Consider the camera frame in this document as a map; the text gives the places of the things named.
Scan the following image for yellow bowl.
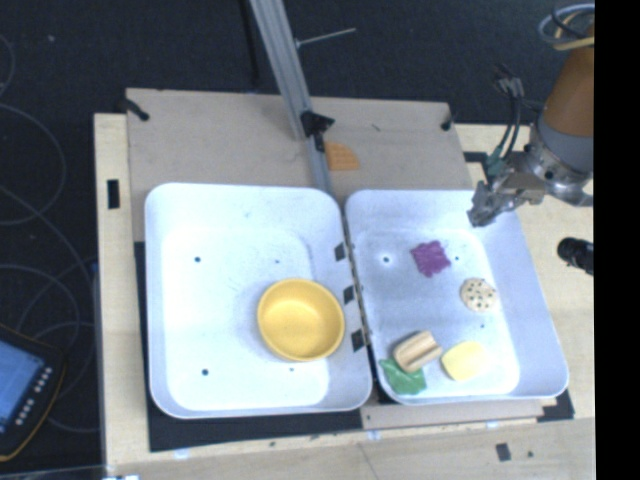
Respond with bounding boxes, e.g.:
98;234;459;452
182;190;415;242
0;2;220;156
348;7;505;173
256;277;347;363

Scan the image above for yellow toy cheese block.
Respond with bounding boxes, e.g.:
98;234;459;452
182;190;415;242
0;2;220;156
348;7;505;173
439;339;489;383

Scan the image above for tan chocolate chip biscuit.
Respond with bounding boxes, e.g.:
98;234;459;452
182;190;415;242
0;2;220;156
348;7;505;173
459;276;499;314

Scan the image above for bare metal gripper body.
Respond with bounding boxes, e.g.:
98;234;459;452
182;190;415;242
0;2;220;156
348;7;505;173
490;148;595;210

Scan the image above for green toy lettuce leaf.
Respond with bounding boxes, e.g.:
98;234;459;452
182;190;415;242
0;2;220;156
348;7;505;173
377;357;428;397

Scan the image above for brown cardboard board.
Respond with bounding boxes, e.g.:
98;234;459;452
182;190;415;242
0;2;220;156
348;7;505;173
124;87;547;431

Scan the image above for black cylinder on white bracket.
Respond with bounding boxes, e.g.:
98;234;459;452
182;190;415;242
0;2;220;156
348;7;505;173
556;236;596;276

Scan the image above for white plastic tray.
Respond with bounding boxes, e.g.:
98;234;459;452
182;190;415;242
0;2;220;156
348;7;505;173
143;182;374;421
343;188;571;407

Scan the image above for purple toy grapes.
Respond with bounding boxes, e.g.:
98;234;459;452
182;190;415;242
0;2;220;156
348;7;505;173
409;239;452;279

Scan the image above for tan toy bread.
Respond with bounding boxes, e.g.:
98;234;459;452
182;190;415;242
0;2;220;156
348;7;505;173
391;329;444;374

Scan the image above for thin black and white rod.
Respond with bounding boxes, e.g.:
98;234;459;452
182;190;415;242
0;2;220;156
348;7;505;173
341;208;375;365

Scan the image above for orange flat wedge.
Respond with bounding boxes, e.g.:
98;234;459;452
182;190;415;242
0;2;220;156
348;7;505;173
323;140;361;172

